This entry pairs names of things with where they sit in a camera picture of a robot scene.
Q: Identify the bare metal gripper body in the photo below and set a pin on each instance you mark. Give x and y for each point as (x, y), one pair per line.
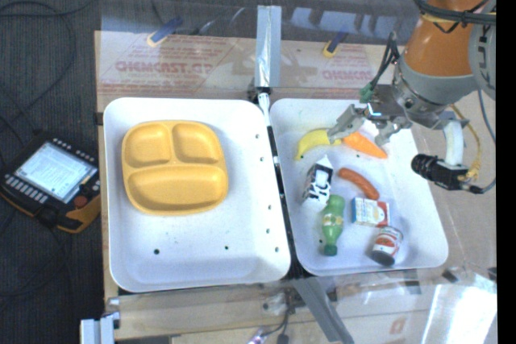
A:
(419, 109)

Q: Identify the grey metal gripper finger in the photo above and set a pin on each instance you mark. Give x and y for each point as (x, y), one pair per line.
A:
(386, 131)
(347, 121)

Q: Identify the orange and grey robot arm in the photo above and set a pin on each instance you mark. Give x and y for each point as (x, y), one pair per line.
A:
(443, 40)

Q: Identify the orange carrot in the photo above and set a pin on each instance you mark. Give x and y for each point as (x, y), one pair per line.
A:
(363, 144)

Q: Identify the yellow banana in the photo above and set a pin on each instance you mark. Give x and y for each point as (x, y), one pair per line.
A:
(312, 140)

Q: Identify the orange sausage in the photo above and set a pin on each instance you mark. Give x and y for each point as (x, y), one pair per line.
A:
(359, 182)

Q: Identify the black and white milk carton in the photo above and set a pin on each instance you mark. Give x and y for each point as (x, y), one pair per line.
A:
(318, 181)

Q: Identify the orange and white juice carton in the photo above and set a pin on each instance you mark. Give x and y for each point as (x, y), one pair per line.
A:
(369, 212)

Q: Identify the white plastic tray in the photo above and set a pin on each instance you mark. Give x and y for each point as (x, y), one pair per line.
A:
(193, 245)
(415, 221)

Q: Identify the green bottle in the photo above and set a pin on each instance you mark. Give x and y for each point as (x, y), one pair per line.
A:
(333, 223)

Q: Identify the red and white can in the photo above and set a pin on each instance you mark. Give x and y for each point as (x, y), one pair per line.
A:
(387, 245)

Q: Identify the yellow divided plate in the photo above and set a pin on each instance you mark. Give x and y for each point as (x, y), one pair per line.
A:
(175, 177)

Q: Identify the brown cardboard board red print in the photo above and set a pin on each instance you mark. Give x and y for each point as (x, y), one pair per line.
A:
(169, 68)

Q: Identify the black cylinder on white bracket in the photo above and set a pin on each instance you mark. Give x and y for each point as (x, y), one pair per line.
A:
(437, 171)

